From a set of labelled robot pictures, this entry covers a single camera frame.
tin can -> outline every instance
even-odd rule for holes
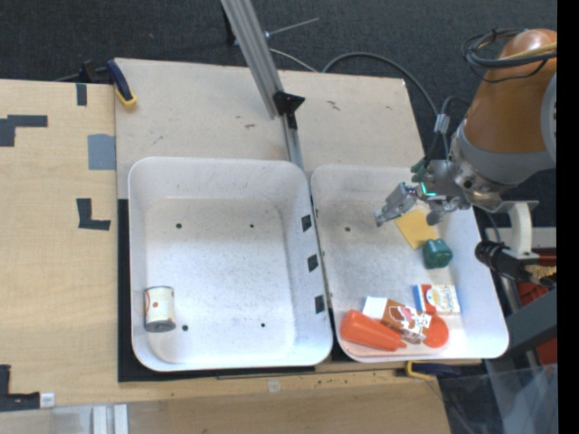
[[[145,329],[165,333],[176,328],[175,291],[169,286],[145,289]]]

green light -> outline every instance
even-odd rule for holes
[[[436,196],[436,193],[428,193],[428,191],[426,190],[426,185],[424,184],[424,182],[421,182],[420,185],[422,186],[422,192],[424,194],[426,194],[427,196]]]

white tray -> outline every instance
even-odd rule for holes
[[[301,169],[148,157],[129,172],[128,203],[132,345],[146,367],[304,366],[327,357],[332,333]],[[175,290],[172,331],[144,328],[144,290],[153,286]]]
[[[415,306],[413,285],[456,286],[461,314],[445,316],[448,343],[433,349],[408,344],[394,352],[379,351],[341,339],[344,352],[359,362],[420,359],[494,358],[508,346],[508,330],[490,271],[474,255],[480,241],[474,214],[456,211],[435,226],[452,250],[444,269],[424,267],[422,252],[413,250],[394,222],[378,228],[374,210],[400,183],[411,183],[410,171],[392,167],[324,165],[311,178],[320,248],[336,326],[344,314],[362,311],[365,298],[389,297]],[[419,202],[415,210],[428,206]]]

wooden table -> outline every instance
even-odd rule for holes
[[[189,143],[183,149],[192,156],[285,158],[282,131],[272,127],[265,115],[249,70],[119,61],[138,96],[136,110],[124,109],[110,85],[87,85],[87,104],[79,105],[73,83],[0,80],[0,119],[14,115],[48,119],[48,127],[17,127],[14,146],[0,147],[0,363],[12,365],[10,392],[54,392],[58,406],[206,397],[228,401],[241,397],[247,403],[266,397],[274,403],[267,397],[279,392],[275,403],[280,407],[285,405],[281,394],[289,399],[291,394],[301,394],[302,400],[311,399],[321,410],[336,412],[337,408],[331,409],[333,398],[346,397],[354,403],[365,393],[380,406],[387,400],[387,413],[374,410],[384,422],[402,427],[410,422],[404,418],[408,407],[417,404],[420,416],[410,417],[416,431],[448,432],[436,382],[396,377],[393,368],[403,363],[364,365],[328,359],[314,373],[118,382],[116,210],[125,191],[118,173],[126,173],[130,162],[146,155],[155,140],[161,146],[157,155],[176,153],[170,140],[158,139],[159,128],[147,129],[159,124],[171,105],[153,106],[155,95],[139,83],[139,76],[154,80],[159,69],[165,73],[193,70],[190,82],[200,81],[211,70],[228,71],[239,80],[236,91],[243,92],[242,98],[230,97],[222,109],[210,114],[211,127],[198,128],[197,138],[207,134],[210,146],[197,139],[196,145]],[[329,162],[411,165],[422,154],[402,80],[289,71],[280,76],[288,92],[307,98],[298,113],[307,172]],[[206,82],[206,94],[216,95],[207,86]],[[190,91],[185,93],[192,98]],[[201,108],[199,101],[185,105],[185,112]],[[186,114],[171,114],[172,120],[192,127]],[[219,124],[231,115],[236,120],[230,139],[238,145],[241,140],[242,146],[228,154],[219,146],[223,137]],[[138,127],[127,132],[135,124]],[[367,140],[376,130],[384,131],[384,136]],[[88,136],[98,134],[117,137],[117,172],[89,169]],[[150,138],[147,146],[142,146],[139,134]],[[361,136],[366,136],[363,149],[356,148]],[[173,143],[183,145],[182,138],[174,137]],[[79,228],[79,198],[91,199],[93,219],[111,221],[108,230]],[[363,427],[365,421],[359,422]]]

yellow block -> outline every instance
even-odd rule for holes
[[[394,219],[396,226],[414,250],[420,248],[427,240],[436,240],[436,230],[426,222],[426,214],[420,209],[408,212]]]

